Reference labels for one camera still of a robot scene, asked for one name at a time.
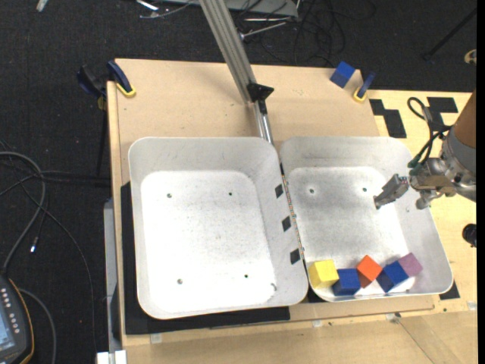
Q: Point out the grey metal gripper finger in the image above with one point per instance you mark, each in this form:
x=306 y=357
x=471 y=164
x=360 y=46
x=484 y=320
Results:
x=425 y=200
x=392 y=190

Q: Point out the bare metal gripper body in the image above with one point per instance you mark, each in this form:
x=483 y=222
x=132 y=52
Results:
x=435 y=178

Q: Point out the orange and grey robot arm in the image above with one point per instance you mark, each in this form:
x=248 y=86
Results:
x=465 y=135

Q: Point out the white plastic tray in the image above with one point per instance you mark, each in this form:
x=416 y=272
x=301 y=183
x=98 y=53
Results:
x=204 y=237
x=341 y=218

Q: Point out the purple cube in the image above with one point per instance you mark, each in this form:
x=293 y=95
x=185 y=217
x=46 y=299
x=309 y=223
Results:
x=411 y=264

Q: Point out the blue cube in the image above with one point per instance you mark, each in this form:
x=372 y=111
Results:
x=343 y=73
x=346 y=282
x=395 y=275

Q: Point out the orange cube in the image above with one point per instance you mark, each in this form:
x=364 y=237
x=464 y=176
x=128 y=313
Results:
x=368 y=269

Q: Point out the yellow cube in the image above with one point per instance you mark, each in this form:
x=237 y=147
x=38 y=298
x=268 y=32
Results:
x=323 y=273

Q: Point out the thin rod between trays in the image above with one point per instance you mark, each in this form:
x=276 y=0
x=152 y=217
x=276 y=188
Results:
x=265 y=124

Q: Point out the pale wood board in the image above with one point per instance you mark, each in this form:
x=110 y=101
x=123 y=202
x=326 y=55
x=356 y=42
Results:
x=189 y=104

